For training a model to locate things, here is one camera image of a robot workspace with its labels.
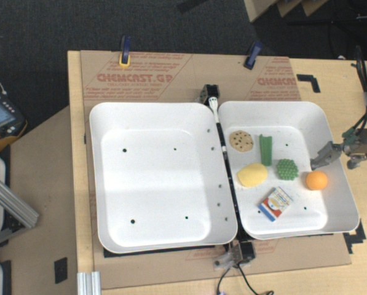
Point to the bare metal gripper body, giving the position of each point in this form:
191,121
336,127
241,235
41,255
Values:
363,146

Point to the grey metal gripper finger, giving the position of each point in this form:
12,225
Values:
326,154
353,163

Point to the orange fruit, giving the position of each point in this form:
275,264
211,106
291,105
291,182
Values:
316,180

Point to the green grapes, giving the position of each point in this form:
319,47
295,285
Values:
287,169

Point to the white plastic tray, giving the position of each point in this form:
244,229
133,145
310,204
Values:
158,180
294,201

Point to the green celery stick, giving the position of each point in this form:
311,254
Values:
265,151

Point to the red white blue carton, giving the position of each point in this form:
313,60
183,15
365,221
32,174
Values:
274,204

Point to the tan chocolate chip biscuit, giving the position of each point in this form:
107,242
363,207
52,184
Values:
241,140

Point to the thin black and white rod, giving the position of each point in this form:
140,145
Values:
222,140

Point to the brown cardboard board red print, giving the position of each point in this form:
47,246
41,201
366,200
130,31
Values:
220,72

